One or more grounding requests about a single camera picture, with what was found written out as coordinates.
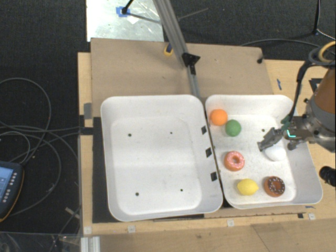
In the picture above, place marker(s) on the green toy lime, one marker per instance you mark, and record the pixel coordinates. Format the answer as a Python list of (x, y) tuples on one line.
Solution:
[(233, 128)]

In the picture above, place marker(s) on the yellow toy lemon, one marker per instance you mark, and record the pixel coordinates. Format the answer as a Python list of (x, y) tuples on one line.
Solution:
[(246, 187)]

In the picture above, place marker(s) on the white toy egg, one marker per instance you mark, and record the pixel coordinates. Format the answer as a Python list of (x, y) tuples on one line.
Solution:
[(277, 155)]

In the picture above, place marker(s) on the brown cardboard board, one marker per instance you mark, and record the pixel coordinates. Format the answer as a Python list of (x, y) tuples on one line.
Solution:
[(136, 69)]

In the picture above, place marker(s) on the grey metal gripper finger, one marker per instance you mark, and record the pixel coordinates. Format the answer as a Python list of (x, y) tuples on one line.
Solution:
[(265, 144), (274, 134)]

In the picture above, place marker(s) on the orange toy orange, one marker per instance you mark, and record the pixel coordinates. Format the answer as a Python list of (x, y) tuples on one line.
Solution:
[(218, 117)]

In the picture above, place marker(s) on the pink toy doughnut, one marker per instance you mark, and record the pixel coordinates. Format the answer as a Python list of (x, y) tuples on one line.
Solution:
[(228, 164)]

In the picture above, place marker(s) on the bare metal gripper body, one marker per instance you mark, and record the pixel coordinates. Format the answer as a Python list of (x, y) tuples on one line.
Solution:
[(302, 132)]

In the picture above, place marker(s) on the brown toy doughnut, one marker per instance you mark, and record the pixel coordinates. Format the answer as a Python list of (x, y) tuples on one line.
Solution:
[(268, 189)]

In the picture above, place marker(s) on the white plastic tray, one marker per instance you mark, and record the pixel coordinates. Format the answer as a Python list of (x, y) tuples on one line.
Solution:
[(155, 161), (302, 174)]

